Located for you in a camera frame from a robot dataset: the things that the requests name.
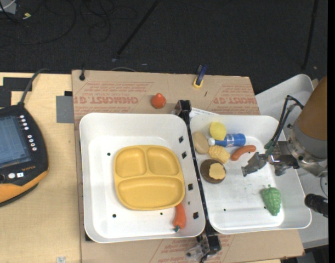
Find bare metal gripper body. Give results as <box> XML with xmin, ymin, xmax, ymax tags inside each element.
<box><xmin>266</xmin><ymin>141</ymin><xmax>328</xmax><ymax>178</ymax></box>

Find orange sausage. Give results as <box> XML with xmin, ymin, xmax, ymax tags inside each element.
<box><xmin>230</xmin><ymin>145</ymin><xmax>257</xmax><ymax>162</ymax></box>

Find blue bottle with white cap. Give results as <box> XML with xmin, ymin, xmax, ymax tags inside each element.
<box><xmin>207</xmin><ymin>133</ymin><xmax>247</xmax><ymax>148</ymax></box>

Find green grapes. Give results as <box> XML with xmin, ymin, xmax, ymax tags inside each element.
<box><xmin>260</xmin><ymin>184</ymin><xmax>282</xmax><ymax>217</ymax></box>

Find yellow corn cob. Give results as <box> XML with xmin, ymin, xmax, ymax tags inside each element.
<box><xmin>208</xmin><ymin>145</ymin><xmax>231</xmax><ymax>164</ymax></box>

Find white plastic tray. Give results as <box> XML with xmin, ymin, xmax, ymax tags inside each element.
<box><xmin>189</xmin><ymin>115</ymin><xmax>313</xmax><ymax>235</ymax></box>
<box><xmin>79</xmin><ymin>112</ymin><xmax>207</xmax><ymax>244</ymax></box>

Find yellow lemon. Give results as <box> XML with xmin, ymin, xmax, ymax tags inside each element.
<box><xmin>209</xmin><ymin>121</ymin><xmax>228</xmax><ymax>141</ymax></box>

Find beige bread roll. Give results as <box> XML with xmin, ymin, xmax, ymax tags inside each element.
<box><xmin>192</xmin><ymin>131</ymin><xmax>210</xmax><ymax>155</ymax></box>

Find thin black rod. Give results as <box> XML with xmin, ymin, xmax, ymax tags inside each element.
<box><xmin>183</xmin><ymin>110</ymin><xmax>216</xmax><ymax>238</ymax></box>

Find white printed paper strip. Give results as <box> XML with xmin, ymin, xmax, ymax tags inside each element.
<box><xmin>191</xmin><ymin>107</ymin><xmax>220</xmax><ymax>117</ymax></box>

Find orange carrot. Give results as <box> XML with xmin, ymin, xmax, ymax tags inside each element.
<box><xmin>172</xmin><ymin>202</ymin><xmax>187</xmax><ymax>233</ymax></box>

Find yellow divided plate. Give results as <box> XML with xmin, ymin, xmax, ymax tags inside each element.
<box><xmin>112</xmin><ymin>145</ymin><xmax>186</xmax><ymax>211</ymax></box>

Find red-orange toy fruit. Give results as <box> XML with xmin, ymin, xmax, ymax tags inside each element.
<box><xmin>150</xmin><ymin>93</ymin><xmax>167</xmax><ymax>110</ymax></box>

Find brown cardboard board red print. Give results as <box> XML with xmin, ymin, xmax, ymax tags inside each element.
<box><xmin>71</xmin><ymin>69</ymin><xmax>305</xmax><ymax>263</ymax></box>

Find black cylinder on white bracket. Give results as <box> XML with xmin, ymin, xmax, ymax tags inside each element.
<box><xmin>304</xmin><ymin>171</ymin><xmax>328</xmax><ymax>219</ymax></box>

